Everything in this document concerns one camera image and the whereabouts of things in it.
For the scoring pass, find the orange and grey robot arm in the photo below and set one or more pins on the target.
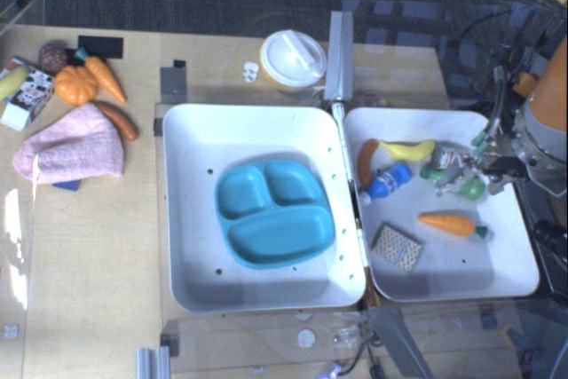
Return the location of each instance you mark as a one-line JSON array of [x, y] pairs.
[[548, 102]]

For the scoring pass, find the orange carrot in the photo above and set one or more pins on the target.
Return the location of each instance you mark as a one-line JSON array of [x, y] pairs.
[[448, 224], [106, 77]]

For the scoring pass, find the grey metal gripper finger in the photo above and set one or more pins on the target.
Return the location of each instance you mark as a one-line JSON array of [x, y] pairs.
[[455, 177], [498, 185]]

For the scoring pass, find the green bottle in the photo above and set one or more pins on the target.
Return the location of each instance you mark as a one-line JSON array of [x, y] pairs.
[[472, 189]]

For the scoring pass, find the white plastic tray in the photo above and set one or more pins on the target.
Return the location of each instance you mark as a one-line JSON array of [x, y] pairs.
[[457, 275], [195, 213]]

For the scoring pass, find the yellow-green fruit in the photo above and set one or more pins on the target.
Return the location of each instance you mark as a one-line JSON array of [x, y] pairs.
[[11, 83]]

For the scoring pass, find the brown ball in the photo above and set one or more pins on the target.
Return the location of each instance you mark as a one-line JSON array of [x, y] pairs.
[[51, 57]]

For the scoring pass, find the blue flat block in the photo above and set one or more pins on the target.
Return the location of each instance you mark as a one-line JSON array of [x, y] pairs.
[[66, 184]]

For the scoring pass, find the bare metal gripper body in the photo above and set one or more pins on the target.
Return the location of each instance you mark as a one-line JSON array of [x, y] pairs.
[[510, 168]]

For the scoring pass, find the orange pumpkin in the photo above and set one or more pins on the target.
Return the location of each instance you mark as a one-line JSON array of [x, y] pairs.
[[75, 85]]

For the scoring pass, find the blue divided plate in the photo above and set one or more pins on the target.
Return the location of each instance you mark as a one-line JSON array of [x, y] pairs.
[[275, 226]]

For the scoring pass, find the pink knitted cloth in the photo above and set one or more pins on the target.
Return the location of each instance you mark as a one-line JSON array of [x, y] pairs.
[[75, 146]]

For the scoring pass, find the printed white carton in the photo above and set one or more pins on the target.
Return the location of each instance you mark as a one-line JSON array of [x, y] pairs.
[[31, 100]]

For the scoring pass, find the small printed can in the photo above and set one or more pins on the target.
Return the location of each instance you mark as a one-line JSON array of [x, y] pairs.
[[444, 156]]

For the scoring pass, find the orange sausage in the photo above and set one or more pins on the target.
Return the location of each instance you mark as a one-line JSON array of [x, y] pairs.
[[365, 162]]

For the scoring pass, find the yellow banana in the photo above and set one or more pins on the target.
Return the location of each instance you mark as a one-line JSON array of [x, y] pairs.
[[408, 150]]

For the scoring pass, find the small white plastic piece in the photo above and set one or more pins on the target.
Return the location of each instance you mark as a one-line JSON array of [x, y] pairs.
[[250, 72]]

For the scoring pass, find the blue bottle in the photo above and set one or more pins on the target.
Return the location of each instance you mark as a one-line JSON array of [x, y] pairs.
[[388, 183]]

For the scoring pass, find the clear plastic bottle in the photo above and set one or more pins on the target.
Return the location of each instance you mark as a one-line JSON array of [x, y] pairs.
[[350, 335]]

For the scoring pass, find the patterned orange packet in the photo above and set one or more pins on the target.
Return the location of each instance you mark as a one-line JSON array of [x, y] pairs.
[[396, 247]]

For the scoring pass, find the brown sausage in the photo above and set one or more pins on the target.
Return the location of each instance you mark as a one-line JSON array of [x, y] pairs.
[[120, 120]]

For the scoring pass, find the pale wood board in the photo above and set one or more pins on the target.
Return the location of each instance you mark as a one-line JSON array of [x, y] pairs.
[[97, 235]]

